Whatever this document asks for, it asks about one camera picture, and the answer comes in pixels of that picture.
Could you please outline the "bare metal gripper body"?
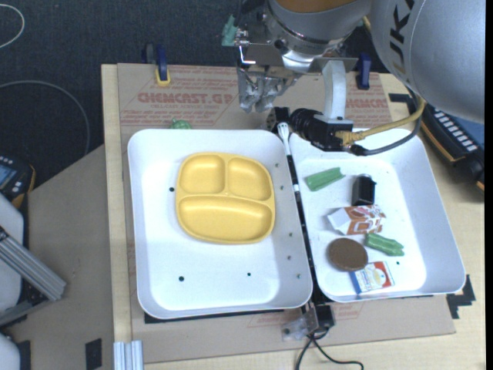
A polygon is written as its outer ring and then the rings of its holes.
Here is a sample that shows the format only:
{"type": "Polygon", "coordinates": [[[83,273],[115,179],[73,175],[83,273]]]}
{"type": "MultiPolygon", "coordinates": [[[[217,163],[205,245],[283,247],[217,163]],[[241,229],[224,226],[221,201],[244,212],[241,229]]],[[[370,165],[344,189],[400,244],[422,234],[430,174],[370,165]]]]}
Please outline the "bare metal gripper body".
{"type": "Polygon", "coordinates": [[[248,28],[243,62],[266,69],[282,67],[296,74],[316,72],[317,61],[335,52],[346,38],[347,26],[329,12],[285,16],[267,12],[248,28]]]}

